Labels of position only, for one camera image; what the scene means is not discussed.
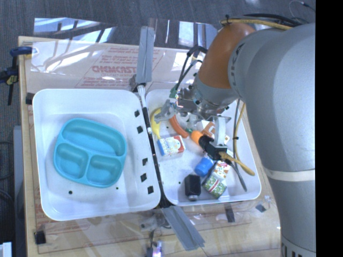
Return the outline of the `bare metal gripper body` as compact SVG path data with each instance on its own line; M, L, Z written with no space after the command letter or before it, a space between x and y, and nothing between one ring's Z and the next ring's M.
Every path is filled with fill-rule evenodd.
M223 118L226 122L231 120L231 117L223 115L226 107L206 100L195 87L178 89L175 98L175 110L183 116L192 114L199 120L207 121L215 121L217 118Z

